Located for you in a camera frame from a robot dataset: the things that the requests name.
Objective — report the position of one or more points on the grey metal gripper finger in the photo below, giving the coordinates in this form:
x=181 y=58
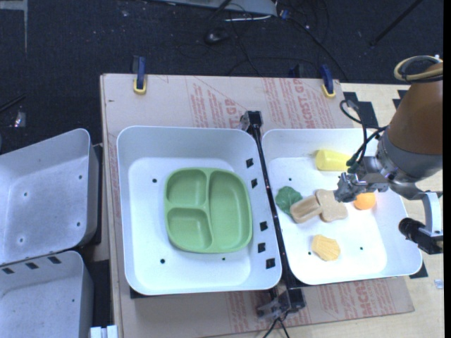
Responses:
x=343 y=195
x=347 y=181

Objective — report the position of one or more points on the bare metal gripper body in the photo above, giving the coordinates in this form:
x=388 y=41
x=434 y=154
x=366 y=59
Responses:
x=370 y=176

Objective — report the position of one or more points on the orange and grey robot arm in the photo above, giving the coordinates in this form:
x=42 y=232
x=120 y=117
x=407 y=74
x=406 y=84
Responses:
x=419 y=118

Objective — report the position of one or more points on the tan bread slice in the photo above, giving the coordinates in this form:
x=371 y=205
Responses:
x=333 y=210

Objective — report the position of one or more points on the orange ball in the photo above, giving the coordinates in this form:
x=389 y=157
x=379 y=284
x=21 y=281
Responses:
x=365 y=201

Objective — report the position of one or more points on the yellow cup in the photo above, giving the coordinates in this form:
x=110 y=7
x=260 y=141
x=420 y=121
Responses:
x=329 y=160

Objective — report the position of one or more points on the tan sausage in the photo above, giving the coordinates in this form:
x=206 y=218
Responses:
x=306 y=210

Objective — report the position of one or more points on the yellow ridged biscuit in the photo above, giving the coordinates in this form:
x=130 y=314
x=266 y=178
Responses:
x=326 y=248

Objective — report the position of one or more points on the green broccoli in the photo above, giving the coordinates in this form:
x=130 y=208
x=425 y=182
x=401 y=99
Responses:
x=286 y=198

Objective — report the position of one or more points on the white plastic tray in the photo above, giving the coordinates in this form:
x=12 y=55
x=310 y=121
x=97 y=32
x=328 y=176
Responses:
x=148 y=259
x=366 y=255

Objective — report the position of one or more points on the thin black rod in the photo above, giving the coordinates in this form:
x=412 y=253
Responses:
x=273 y=206

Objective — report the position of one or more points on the green divided plate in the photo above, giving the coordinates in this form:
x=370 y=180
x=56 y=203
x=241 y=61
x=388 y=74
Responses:
x=225 y=206

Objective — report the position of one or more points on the brown cardboard board red print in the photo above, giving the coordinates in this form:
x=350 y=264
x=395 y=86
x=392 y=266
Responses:
x=176 y=100

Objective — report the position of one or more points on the black cylinder on white bracket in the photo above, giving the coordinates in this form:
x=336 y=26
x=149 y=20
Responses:
x=419 y=232

